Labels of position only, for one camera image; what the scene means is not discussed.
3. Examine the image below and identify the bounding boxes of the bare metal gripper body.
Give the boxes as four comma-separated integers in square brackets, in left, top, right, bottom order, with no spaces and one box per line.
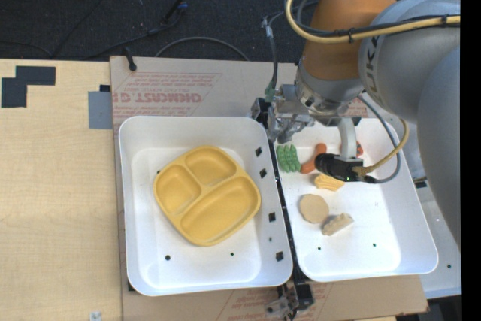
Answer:
[273,83,353,127]

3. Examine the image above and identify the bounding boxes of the green pea pods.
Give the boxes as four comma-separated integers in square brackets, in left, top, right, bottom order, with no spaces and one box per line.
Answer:
[275,144,302,174]

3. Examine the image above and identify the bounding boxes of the orange sausage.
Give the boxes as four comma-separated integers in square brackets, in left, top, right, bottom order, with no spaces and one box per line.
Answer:
[300,142,328,175]

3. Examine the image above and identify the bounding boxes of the yellow corn piece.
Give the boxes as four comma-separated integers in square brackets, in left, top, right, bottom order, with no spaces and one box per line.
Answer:
[313,172,346,194]

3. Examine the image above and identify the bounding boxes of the tan round biscuit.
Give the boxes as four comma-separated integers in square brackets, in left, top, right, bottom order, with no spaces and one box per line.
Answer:
[298,193,331,225]

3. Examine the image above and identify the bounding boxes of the yellow divided plate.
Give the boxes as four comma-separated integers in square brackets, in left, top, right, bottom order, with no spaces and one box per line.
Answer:
[152,144,262,247]

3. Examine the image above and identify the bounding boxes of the beige bread piece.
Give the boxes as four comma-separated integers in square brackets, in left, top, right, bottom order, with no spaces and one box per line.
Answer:
[320,212,355,237]

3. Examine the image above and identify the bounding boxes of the brown cardboard board, red print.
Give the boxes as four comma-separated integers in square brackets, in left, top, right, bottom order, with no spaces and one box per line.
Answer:
[109,56,430,321]

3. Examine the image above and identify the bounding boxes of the white plastic tray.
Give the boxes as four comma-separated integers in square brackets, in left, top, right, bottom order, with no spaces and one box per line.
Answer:
[275,116,440,283]
[118,115,295,298]

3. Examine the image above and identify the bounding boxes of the black block with thin wires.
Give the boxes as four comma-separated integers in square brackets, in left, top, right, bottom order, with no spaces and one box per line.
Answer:
[264,282,314,316]
[250,96,276,128]

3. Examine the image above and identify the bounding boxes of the black cylinder on white bracket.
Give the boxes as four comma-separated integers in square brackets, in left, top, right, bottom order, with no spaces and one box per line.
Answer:
[314,116,365,183]

